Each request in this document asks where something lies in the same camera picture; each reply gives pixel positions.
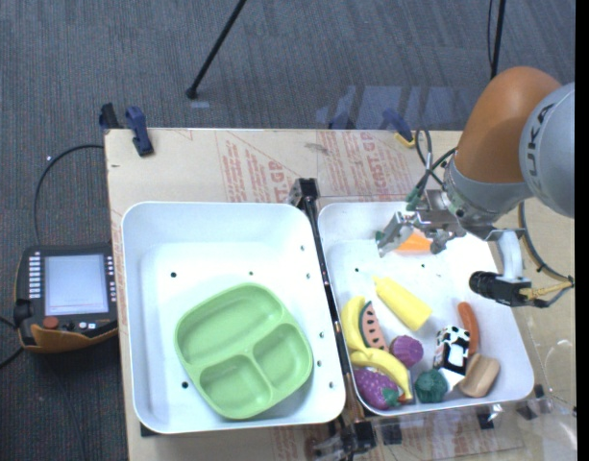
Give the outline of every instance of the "purple toy fruit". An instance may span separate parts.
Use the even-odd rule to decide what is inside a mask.
[[[390,353],[403,362],[408,369],[422,360],[424,350],[422,343],[415,338],[402,334],[397,336],[390,344]]]
[[[370,406],[378,410],[388,410],[401,405],[399,386],[385,374],[370,369],[356,369],[354,379],[358,392]]]

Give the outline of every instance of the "yellow banana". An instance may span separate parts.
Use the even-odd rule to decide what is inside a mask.
[[[403,390],[399,397],[400,402],[407,402],[413,398],[409,387],[409,370],[390,352],[382,349],[367,349],[366,352],[350,352],[352,365],[358,367],[375,367],[381,373],[386,374]]]
[[[427,321],[432,312],[427,303],[389,277],[373,280],[380,299],[409,329],[417,331]]]
[[[364,307],[366,299],[363,296],[355,296],[349,299],[341,309],[341,326],[343,327],[343,337],[348,346],[348,350],[367,353],[367,346],[364,344],[358,321],[360,312]]]

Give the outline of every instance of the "table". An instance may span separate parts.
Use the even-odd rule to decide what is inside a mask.
[[[437,156],[460,132],[431,132]],[[149,129],[155,153],[140,157],[131,130],[105,131],[113,254],[119,295],[119,334],[130,459],[303,461],[314,441],[330,436],[328,425],[239,429],[176,436],[142,435],[131,397],[125,272],[121,221],[143,201],[281,203],[299,178],[314,178],[322,197],[361,195],[403,199],[424,166],[390,131]],[[574,220],[536,201],[527,202],[538,253],[564,274],[575,274]],[[498,227],[517,227],[516,214]],[[534,287],[552,284],[524,253],[525,274]],[[400,419],[400,439],[376,428],[379,447],[356,459],[577,459],[575,290],[549,309],[517,308],[536,382],[543,387],[517,404],[496,405],[494,428],[483,428],[477,412],[445,410]]]

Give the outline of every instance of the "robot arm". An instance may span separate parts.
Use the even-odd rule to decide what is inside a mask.
[[[574,83],[561,86],[526,66],[497,75],[472,110],[442,189],[428,190],[420,203],[410,204],[412,213],[395,214],[376,239],[380,256],[405,241],[412,227],[432,239],[434,253],[469,232],[496,241],[504,267],[501,276],[474,274],[472,290],[508,305],[527,303],[522,289],[530,281],[522,277],[518,243],[523,230],[498,230],[494,224],[533,196],[574,218],[574,127]]]

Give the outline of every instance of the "green divided plate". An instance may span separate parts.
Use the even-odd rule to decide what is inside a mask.
[[[175,349],[209,405],[247,419],[284,400],[311,373],[313,355],[300,326],[268,288],[242,283],[189,309]]]

